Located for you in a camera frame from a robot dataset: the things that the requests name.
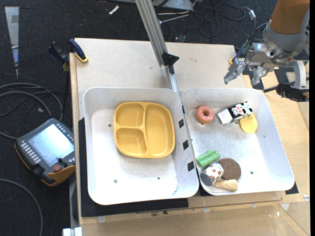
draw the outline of screen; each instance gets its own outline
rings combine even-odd
[[[49,166],[74,151],[73,143],[54,124],[29,139],[29,143]]]

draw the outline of chocolate cookie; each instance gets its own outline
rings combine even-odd
[[[224,180],[235,179],[238,180],[241,177],[241,167],[232,158],[223,158],[219,161],[219,164],[224,170],[224,174],[221,176]]]

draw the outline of pink donut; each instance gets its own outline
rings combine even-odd
[[[213,110],[207,106],[200,106],[196,111],[196,118],[201,124],[211,122],[215,117]]]

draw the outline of wooden table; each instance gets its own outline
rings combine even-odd
[[[91,87],[168,88],[164,68],[158,66],[150,42],[83,39],[76,41],[89,57],[85,64],[70,54],[72,113],[76,147],[78,223],[84,236],[113,235],[310,235],[309,130],[299,104],[265,93],[299,193],[284,191],[226,196],[196,194],[189,207],[139,213],[82,217],[78,120],[84,117],[83,94]],[[179,56],[175,75],[179,95],[189,88],[251,88],[248,76],[225,85],[233,46],[166,43]],[[265,88],[278,84],[274,73],[263,78]]]

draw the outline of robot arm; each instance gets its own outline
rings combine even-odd
[[[294,60],[303,49],[309,55],[310,0],[278,0],[269,22],[262,33],[261,43],[248,41],[242,47],[244,61],[236,55],[224,77],[224,82],[235,79],[247,66],[253,72],[252,85],[273,71],[275,66],[293,67],[295,85],[279,85],[277,93],[294,101],[309,101],[306,87],[305,64]]]

